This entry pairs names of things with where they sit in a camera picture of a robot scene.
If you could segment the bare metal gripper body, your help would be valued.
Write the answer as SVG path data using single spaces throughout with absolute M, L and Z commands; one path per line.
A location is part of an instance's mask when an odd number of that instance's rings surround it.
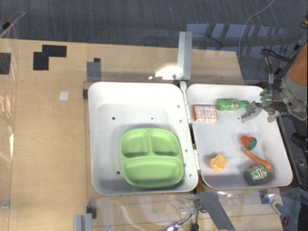
M 295 99 L 283 101 L 266 100 L 262 104 L 262 108 L 268 111 L 279 111 L 282 116 L 294 116 L 299 120 L 307 120 L 308 108 L 306 103 L 299 102 Z

